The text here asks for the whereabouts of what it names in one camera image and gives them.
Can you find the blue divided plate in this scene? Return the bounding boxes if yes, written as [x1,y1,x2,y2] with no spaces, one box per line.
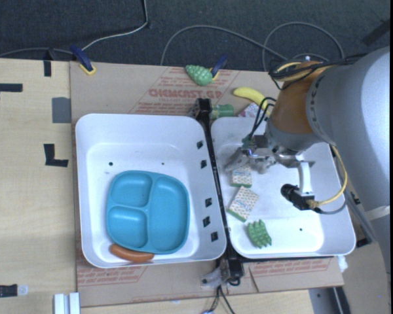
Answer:
[105,169,191,255]

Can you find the green toy bottle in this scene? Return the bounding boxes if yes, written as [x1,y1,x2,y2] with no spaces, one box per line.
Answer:
[210,103,235,119]

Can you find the pink and white packet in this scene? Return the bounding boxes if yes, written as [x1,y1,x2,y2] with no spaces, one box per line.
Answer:
[238,103,261,119]

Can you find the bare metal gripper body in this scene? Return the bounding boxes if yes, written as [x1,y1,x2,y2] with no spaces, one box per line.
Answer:
[245,135,316,169]

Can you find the brown cardboard board red print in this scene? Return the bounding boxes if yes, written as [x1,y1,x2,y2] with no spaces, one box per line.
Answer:
[69,60,345,307]

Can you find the black cylinder on white bracket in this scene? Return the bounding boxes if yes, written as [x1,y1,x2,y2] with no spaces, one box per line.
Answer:
[280,160,316,211]

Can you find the white plastic tray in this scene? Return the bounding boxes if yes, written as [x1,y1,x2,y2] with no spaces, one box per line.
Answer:
[210,115,357,260]
[74,113,228,270]

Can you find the orange sausage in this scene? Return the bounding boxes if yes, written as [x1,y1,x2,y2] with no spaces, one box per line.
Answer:
[109,243,156,264]

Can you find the green ridged toy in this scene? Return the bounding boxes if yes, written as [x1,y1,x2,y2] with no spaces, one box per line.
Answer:
[246,219,272,250]

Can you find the black block with thin wires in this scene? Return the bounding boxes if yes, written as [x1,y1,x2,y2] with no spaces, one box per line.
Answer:
[201,256,245,288]
[189,97,214,120]

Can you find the light green grapes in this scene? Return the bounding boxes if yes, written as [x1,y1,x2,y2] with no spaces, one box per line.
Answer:
[185,64,215,87]

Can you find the yellow banana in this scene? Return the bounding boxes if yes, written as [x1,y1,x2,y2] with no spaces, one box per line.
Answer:
[233,86,271,116]

